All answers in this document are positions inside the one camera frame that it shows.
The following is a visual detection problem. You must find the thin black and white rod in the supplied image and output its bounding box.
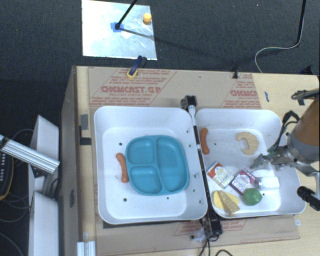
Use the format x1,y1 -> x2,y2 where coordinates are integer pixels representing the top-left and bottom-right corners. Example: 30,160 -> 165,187
187,104 -> 219,226

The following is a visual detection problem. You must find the red and white carton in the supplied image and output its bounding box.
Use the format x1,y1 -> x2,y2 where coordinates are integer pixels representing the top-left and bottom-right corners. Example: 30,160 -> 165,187
206,160 -> 235,190

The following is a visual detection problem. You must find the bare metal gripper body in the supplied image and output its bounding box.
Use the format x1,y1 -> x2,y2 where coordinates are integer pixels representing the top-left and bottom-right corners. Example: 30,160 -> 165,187
268,145 -> 319,177

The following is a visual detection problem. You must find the blue divided plate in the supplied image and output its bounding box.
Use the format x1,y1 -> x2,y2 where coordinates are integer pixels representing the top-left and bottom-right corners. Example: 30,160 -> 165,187
124,134 -> 190,197

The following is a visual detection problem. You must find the yellow and beige cheese wedge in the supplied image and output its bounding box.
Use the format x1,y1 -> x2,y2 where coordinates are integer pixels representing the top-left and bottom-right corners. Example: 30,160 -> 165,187
211,189 -> 241,215

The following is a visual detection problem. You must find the green apple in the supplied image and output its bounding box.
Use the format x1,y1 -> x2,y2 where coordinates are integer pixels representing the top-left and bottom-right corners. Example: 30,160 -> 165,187
242,187 -> 263,207

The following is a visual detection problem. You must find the white plastic tray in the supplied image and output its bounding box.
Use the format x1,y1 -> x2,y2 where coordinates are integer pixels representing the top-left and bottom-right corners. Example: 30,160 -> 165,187
194,107 -> 307,220
93,105 -> 209,225

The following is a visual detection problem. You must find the beige croissant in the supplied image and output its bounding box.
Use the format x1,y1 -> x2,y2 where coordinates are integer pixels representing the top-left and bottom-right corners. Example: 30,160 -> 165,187
236,131 -> 260,156

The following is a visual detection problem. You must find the maroon and white carton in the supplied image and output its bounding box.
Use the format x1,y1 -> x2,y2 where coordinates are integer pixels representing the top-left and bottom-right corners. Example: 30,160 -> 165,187
229,167 -> 257,196

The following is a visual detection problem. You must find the black cylinder on white bracket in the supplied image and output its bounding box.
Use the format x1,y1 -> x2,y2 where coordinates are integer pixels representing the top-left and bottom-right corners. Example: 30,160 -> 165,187
296,171 -> 320,211

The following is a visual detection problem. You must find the brown cardboard board red print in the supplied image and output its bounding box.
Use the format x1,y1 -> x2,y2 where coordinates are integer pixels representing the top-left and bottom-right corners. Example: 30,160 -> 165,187
87,66 -> 301,249

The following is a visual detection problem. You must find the black block with thin wires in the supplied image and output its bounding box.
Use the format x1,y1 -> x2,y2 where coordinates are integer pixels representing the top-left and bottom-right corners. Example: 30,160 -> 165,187
199,216 -> 224,242
180,95 -> 199,110

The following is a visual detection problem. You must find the orange sausage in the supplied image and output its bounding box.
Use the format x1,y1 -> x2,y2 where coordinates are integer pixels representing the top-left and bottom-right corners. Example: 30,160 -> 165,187
199,127 -> 211,155
115,152 -> 130,184

